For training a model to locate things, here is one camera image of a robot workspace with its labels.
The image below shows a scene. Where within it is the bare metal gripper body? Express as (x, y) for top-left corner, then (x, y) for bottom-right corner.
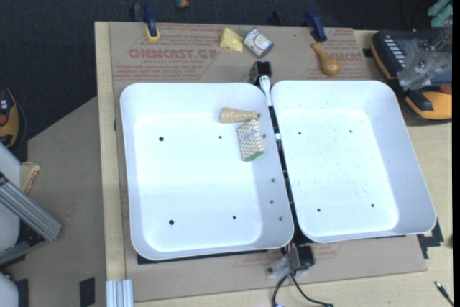
(429, 18), (454, 54)

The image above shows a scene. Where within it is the tan chicken drumstick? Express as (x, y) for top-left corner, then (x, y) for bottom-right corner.
(310, 41), (342, 77)

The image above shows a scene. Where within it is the white plastic tray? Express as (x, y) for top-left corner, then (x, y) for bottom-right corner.
(119, 81), (295, 261)
(269, 79), (438, 244)

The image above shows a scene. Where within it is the thin black and white rod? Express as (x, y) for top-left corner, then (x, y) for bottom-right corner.
(258, 75), (301, 247)

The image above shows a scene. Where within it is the small white and silver can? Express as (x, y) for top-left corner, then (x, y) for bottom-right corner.
(243, 27), (275, 59)

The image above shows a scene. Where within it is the patterned orange and green carton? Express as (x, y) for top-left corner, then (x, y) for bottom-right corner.
(236, 118), (267, 163)

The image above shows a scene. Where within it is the yellow corn cob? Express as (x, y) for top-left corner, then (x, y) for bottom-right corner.
(220, 106), (261, 124)

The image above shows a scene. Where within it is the yellow cheese wedge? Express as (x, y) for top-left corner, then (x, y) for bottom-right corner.
(219, 27), (245, 55)

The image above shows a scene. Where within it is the brown cardboard board red print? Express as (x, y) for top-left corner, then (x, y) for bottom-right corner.
(107, 21), (429, 303)

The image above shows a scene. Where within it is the tan toy sandwich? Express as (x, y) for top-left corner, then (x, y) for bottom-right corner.
(19, 161), (41, 193)

